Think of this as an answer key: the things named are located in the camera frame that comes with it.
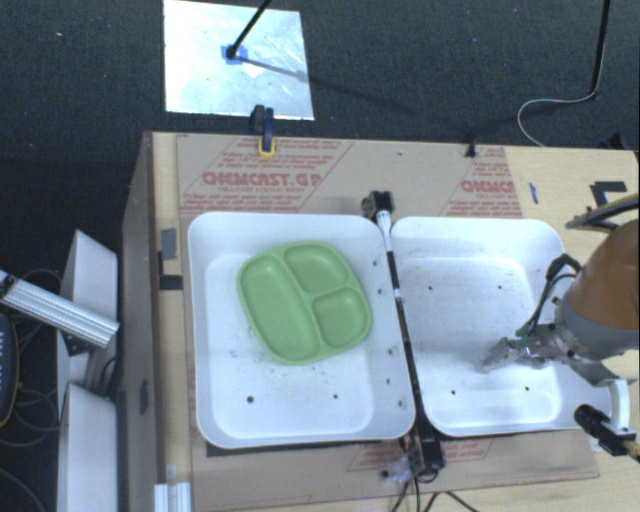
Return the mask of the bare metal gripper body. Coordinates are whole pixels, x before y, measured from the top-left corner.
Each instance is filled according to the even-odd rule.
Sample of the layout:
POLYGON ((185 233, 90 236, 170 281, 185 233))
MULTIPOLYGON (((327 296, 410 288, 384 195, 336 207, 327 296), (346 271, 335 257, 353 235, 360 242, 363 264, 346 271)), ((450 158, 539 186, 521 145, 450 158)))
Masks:
POLYGON ((590 364, 590 352, 574 334, 561 323, 525 323, 517 330, 519 360, 535 368, 542 368, 551 361, 562 364, 590 364))

